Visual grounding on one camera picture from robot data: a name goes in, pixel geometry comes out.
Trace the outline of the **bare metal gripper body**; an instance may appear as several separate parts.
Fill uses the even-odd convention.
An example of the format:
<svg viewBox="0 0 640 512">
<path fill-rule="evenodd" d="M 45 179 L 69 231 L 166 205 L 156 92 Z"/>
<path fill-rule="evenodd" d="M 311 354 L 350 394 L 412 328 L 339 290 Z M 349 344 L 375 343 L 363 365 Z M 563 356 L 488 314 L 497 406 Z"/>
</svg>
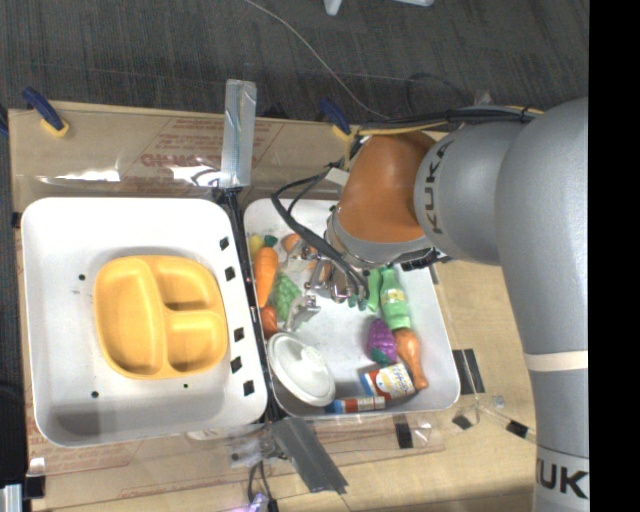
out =
<svg viewBox="0 0 640 512">
<path fill-rule="evenodd" d="M 366 302 L 366 278 L 364 274 L 345 262 L 321 255 L 326 259 L 326 287 L 319 291 L 311 292 L 331 299 L 338 304 L 364 304 Z"/>
</svg>

